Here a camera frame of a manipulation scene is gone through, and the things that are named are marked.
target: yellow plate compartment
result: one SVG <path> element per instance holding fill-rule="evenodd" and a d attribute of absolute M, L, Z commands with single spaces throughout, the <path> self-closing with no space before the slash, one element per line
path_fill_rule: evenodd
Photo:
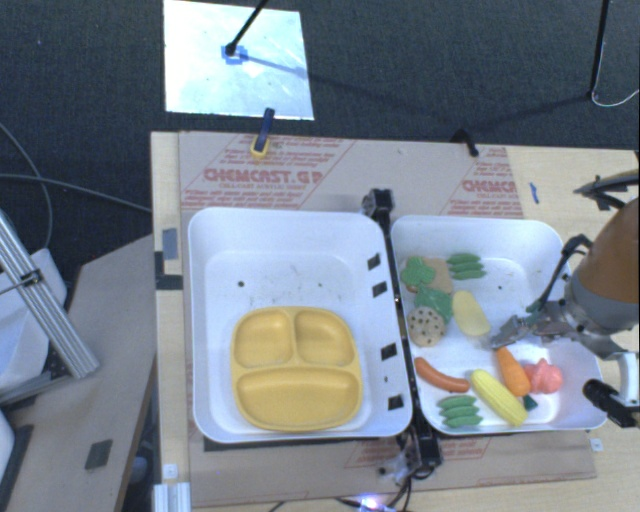
<path fill-rule="evenodd" d="M 362 404 L 353 336 L 326 309 L 273 307 L 243 316 L 233 331 L 231 379 L 242 415 L 267 430 L 336 427 Z"/>

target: metal plate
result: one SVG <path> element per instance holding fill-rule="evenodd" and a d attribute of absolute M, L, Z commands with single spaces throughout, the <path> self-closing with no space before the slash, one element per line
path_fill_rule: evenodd
<path fill-rule="evenodd" d="M 233 57 L 231 42 L 252 8 L 165 0 L 169 112 L 313 120 L 300 14 L 263 9 Z"/>

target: toy pink food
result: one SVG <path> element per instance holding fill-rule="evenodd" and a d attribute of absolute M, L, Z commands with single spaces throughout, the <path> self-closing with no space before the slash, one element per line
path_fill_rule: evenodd
<path fill-rule="evenodd" d="M 562 371 L 544 357 L 537 364 L 525 364 L 524 372 L 531 381 L 532 393 L 555 393 L 562 386 Z"/>

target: dark carpet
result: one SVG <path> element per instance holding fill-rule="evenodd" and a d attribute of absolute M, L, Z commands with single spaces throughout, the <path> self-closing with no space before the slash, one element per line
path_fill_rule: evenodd
<path fill-rule="evenodd" d="M 638 148 L 637 96 L 618 108 L 587 98 L 599 0 L 272 0 L 268 7 L 301 13 L 316 116 L 276 121 L 276 133 L 448 141 L 465 128 L 478 143 Z M 612 3 L 603 102 L 638 87 L 639 25 L 637 1 Z M 0 122 L 47 178 L 149 206 L 150 132 L 259 126 L 165 112 L 160 0 L 3 0 L 0 26 Z M 0 174 L 8 173 L 31 171 L 0 134 Z M 151 232 L 149 214 L 49 189 L 50 248 L 68 281 L 83 263 Z M 0 179 L 0 208 L 30 250 L 42 247 L 39 186 Z"/>

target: toy yellow food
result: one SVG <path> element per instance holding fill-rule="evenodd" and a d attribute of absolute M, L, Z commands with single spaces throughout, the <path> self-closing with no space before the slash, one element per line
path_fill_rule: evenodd
<path fill-rule="evenodd" d="M 486 370 L 475 370 L 471 374 L 471 385 L 498 416 L 514 427 L 519 427 L 527 419 L 528 413 L 520 401 Z"/>
<path fill-rule="evenodd" d="M 454 293 L 451 307 L 453 318 L 467 336 L 484 336 L 491 330 L 484 311 L 471 292 L 461 290 Z"/>

